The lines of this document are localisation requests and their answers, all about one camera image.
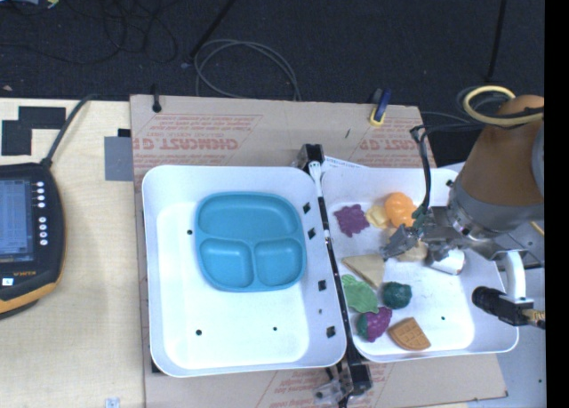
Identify white printed paper sheet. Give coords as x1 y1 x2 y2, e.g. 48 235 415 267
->
322 156 373 172

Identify orange toy fruit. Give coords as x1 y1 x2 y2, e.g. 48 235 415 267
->
383 192 418 229

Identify thin black and white rod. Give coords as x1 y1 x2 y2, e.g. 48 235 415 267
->
309 160 359 370

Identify dark green broccoli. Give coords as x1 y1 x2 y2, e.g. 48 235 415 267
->
381 281 413 311

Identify beige toy bread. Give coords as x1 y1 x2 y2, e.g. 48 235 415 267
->
397 240 429 263

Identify black cylinder on white bracket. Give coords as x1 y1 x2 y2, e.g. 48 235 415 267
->
471 249 535 327

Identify white toy food piece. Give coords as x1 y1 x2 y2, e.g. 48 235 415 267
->
430 248 466 276

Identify black block with thin wires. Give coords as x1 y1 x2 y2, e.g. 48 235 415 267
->
297 143 325 172
345 363 373 397

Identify purple grapes with green leaf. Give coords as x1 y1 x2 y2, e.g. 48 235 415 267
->
356 306 394 343

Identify brown cardboard board red print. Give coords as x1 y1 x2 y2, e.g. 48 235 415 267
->
128 93 509 408

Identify blue divided plate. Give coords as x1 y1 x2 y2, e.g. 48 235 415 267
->
194 191 309 293

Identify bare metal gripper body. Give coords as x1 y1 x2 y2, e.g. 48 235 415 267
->
417 205 491 252

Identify yellow triangular sandwich slice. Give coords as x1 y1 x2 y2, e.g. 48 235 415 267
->
341 253 386 289

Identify flat purple grapes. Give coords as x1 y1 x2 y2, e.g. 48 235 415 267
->
333 204 371 239

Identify yellow toy food piece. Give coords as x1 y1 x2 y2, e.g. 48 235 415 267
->
365 205 390 230

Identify green lettuce leaf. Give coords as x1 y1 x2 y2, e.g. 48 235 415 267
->
341 274 380 315

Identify white plastic tray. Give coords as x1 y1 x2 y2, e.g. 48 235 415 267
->
321 165 520 364
140 164 349 379

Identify orange waffle piece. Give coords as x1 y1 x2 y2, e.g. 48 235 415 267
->
387 316 432 352

